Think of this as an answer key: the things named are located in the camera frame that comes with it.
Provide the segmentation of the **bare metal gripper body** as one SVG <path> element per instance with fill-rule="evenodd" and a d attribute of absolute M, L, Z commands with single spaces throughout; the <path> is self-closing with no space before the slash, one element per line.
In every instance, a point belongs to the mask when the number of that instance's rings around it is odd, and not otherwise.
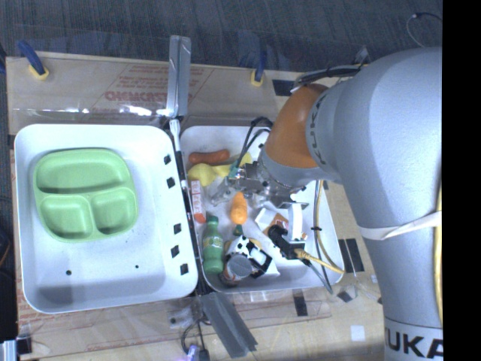
<path fill-rule="evenodd" d="M 234 188 L 244 195 L 254 197 L 259 205 L 270 202 L 275 208 L 287 209 L 295 203 L 292 196 L 306 190 L 307 185 L 283 184 L 269 174 L 258 161 L 245 163 L 236 174 Z"/>

